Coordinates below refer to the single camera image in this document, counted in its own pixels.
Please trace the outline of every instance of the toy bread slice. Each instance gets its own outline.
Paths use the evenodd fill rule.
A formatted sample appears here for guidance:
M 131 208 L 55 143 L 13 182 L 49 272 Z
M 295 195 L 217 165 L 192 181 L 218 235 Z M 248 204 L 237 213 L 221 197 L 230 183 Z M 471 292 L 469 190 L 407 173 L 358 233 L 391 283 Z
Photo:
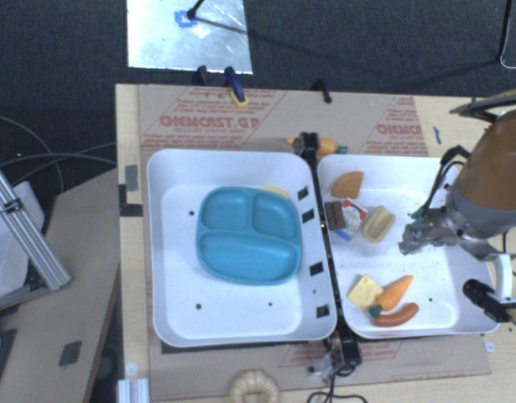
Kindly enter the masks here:
M 358 198 L 363 177 L 364 172 L 362 171 L 352 171 L 340 176 L 336 182 L 334 182 L 331 194 L 334 197 L 340 198 Z
M 362 225 L 362 234 L 371 242 L 380 242 L 394 222 L 395 215 L 382 206 L 375 207 Z

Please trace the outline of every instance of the cardboard sheet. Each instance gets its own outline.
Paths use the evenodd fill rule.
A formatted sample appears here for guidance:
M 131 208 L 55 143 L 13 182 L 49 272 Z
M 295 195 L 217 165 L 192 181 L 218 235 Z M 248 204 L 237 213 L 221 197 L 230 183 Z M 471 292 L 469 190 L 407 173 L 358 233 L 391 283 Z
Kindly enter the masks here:
M 427 156 L 414 99 L 405 96 L 246 90 L 240 109 L 228 90 L 141 86 L 140 140 L 144 240 L 149 311 L 152 401 L 225 395 L 245 369 L 264 369 L 281 390 L 321 387 L 306 367 L 325 353 L 322 342 L 181 352 L 167 348 L 151 323 L 151 261 L 145 175 L 149 157 L 163 148 L 289 151 L 285 138 L 317 132 L 350 154 Z M 449 378 L 490 373 L 478 335 L 362 343 L 363 363 L 339 385 Z

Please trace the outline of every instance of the metal bracket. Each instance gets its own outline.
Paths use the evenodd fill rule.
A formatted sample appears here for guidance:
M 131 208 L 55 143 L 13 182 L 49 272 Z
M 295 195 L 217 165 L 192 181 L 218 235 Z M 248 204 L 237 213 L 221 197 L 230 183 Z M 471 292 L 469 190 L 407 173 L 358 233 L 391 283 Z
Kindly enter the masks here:
M 50 290 L 58 290 L 71 280 L 1 171 L 0 216 Z
M 473 117 L 494 123 L 498 119 L 498 115 L 487 112 L 488 109 L 494 107 L 512 106 L 516 104 L 516 90 L 503 92 L 496 96 L 476 100 L 475 102 L 459 106 L 456 109 L 450 110 L 450 113 L 458 113 L 462 117 Z
M 49 289 L 44 286 L 32 290 L 29 284 L 23 285 L 21 288 L 0 298 L 0 311 L 41 296 L 47 292 L 49 292 Z
M 331 336 L 329 350 L 321 359 L 317 359 L 307 367 L 310 378 L 321 378 L 326 384 L 330 384 L 332 376 L 345 364 L 341 350 L 340 336 L 335 332 Z
M 122 379 L 117 382 L 118 403 L 149 403 L 149 381 Z
M 23 208 L 23 202 L 20 198 L 15 198 L 4 205 L 4 208 L 0 211 L 0 215 L 4 213 L 16 212 Z
M 138 203 L 127 203 L 127 186 L 121 184 L 118 187 L 120 201 L 120 217 L 142 217 L 143 206 Z
M 341 307 L 341 294 L 337 283 L 336 269 L 334 268 L 334 259 L 332 258 L 331 241 L 328 237 L 328 227 L 326 224 L 325 208 L 323 207 L 323 197 L 321 194 L 319 176 L 317 175 L 317 150 L 319 149 L 319 138 L 317 133 L 301 133 L 293 143 L 294 152 L 300 156 L 310 167 L 312 180 L 315 188 L 315 199 L 319 209 L 319 218 L 321 220 L 321 231 L 323 232 L 323 243 L 325 245 L 328 269 L 331 275 L 332 290 L 334 292 L 334 300 L 336 303 L 336 312 L 338 323 L 336 325 L 337 336 L 339 337 L 342 366 L 341 370 L 350 370 L 352 372 L 356 366 L 362 363 L 362 354 L 358 346 L 358 336 L 347 325 L 347 321 L 343 316 L 343 308 Z
M 492 261 L 496 271 L 496 285 L 494 295 L 498 299 L 508 300 L 513 289 L 513 268 L 511 267 L 511 256 L 509 254 L 490 254 L 482 261 Z

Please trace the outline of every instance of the blue divided plate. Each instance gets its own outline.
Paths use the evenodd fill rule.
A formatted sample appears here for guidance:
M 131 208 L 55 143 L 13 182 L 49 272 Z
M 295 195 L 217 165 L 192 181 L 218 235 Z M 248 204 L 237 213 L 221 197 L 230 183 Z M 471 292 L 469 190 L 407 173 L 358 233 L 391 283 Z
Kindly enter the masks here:
M 302 255 L 293 204 L 269 191 L 222 187 L 201 203 L 198 259 L 212 275 L 250 285 L 277 285 L 297 271 Z

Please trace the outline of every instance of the blue clip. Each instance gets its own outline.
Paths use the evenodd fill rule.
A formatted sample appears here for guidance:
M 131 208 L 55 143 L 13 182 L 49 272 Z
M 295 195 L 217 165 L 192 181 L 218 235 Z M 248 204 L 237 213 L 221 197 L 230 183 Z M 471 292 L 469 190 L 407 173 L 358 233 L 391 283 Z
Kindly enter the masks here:
M 341 238 L 344 238 L 347 242 L 352 239 L 351 236 L 349 236 L 346 232 L 343 232 L 342 230 L 332 230 L 334 233 L 336 233 Z
M 440 132 L 439 132 L 439 129 L 434 125 L 433 126 L 433 131 L 435 132 L 435 137 L 436 137 L 436 142 L 438 144 L 442 144 L 442 142 L 440 141 Z
M 195 25 L 198 25 L 198 21 L 195 19 L 190 20 L 187 18 L 187 11 L 186 10 L 176 10 L 174 12 L 174 19 L 175 22 L 182 28 L 182 29 L 188 29 L 190 27 L 194 27 Z
M 239 80 L 237 73 L 233 70 L 233 67 L 227 67 L 224 70 L 224 75 L 226 76 L 227 84 L 232 88 L 230 95 L 232 96 L 235 104 L 237 104 L 238 107 L 246 107 L 248 105 L 248 99 L 244 94 L 242 83 Z

